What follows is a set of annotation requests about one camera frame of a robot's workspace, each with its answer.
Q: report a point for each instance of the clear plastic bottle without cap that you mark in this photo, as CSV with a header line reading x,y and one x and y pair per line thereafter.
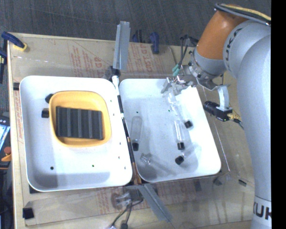
x,y
149,160

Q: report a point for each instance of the clear plastic bottle black cap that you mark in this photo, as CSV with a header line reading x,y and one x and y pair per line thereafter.
x,y
136,128
181,114
179,133
184,157

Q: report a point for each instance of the brown cardboard board red print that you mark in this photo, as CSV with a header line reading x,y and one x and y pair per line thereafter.
x,y
62,54

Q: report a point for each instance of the black cylinder on white bracket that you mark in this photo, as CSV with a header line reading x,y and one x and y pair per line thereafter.
x,y
217,111

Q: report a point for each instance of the thin black and white rod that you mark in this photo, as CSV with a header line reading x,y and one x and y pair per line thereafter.
x,y
121,108

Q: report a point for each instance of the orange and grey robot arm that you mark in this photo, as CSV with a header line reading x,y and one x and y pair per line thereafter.
x,y
252,80

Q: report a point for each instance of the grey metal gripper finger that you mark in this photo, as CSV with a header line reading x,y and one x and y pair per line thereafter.
x,y
180,88
166,86

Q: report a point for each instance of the black ribbed block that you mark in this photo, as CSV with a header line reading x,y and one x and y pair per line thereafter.
x,y
78,123

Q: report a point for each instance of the yellow bowl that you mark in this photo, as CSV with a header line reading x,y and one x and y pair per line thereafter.
x,y
78,99

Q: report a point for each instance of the white plastic tray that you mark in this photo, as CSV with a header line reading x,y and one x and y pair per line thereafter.
x,y
157,118
74,166

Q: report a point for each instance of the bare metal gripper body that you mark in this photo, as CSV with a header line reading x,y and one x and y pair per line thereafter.
x,y
189,76

